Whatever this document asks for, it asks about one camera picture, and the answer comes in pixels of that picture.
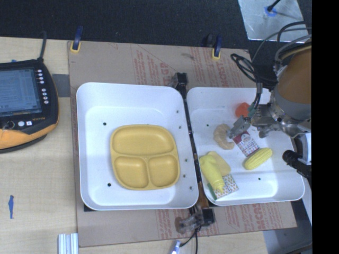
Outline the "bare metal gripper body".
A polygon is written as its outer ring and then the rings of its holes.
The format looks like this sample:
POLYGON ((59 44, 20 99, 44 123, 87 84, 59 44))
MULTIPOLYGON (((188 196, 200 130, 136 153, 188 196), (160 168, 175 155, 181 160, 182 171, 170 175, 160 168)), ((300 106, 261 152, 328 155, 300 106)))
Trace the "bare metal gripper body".
POLYGON ((260 105, 251 118, 252 126, 271 127, 272 132, 281 131, 291 138, 311 133, 311 113, 306 105, 292 104, 282 109, 277 103, 260 105))

